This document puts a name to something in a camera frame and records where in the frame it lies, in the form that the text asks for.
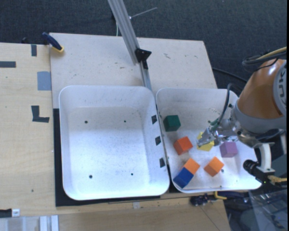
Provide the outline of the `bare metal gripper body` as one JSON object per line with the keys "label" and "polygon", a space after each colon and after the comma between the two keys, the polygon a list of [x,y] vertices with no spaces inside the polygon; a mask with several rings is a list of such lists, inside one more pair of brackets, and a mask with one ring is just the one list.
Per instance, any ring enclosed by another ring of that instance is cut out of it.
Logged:
{"label": "bare metal gripper body", "polygon": [[235,136],[240,142],[250,148],[258,148],[263,144],[274,145],[273,128],[267,126],[263,119],[238,121],[233,118],[223,119],[218,125],[209,128],[214,137],[225,136],[225,139]]}

